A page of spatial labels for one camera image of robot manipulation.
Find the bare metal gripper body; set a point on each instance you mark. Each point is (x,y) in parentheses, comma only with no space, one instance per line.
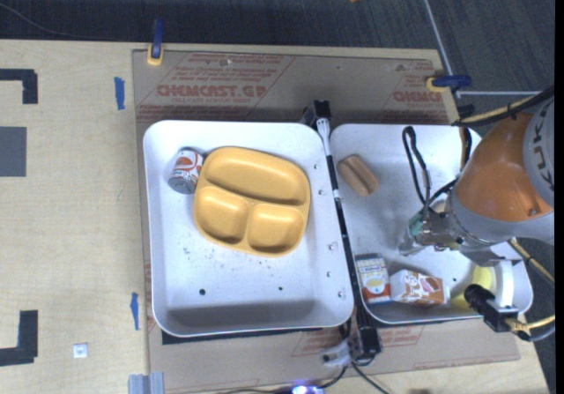
(440,229)

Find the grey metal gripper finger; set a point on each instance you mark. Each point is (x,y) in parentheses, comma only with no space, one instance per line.
(407,247)

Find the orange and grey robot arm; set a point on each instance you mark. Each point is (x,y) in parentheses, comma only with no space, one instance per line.
(498,180)

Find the white plastic tray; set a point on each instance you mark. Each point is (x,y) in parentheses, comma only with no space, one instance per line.
(388,225)
(247,291)

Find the orange and white carton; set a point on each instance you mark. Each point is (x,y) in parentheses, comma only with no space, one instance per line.
(416,288)

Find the small yellow and red carton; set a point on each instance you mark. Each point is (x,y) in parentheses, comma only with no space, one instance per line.
(373,280)

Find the yellow banana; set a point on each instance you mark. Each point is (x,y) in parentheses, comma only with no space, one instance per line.
(482,280)

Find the brown toy sausage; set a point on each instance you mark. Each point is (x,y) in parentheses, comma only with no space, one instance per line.
(358,175)

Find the thin black and white rod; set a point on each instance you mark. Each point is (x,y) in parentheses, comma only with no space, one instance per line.
(336,191)

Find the orange divided plate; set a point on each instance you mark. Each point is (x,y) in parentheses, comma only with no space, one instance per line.
(253,198)

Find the brown cardboard board red print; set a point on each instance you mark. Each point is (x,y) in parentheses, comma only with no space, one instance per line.
(273,84)

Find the orange and white can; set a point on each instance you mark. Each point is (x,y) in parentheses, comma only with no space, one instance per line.
(185,172)

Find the black cylinder on white bracket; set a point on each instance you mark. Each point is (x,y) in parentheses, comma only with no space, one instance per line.
(489,306)

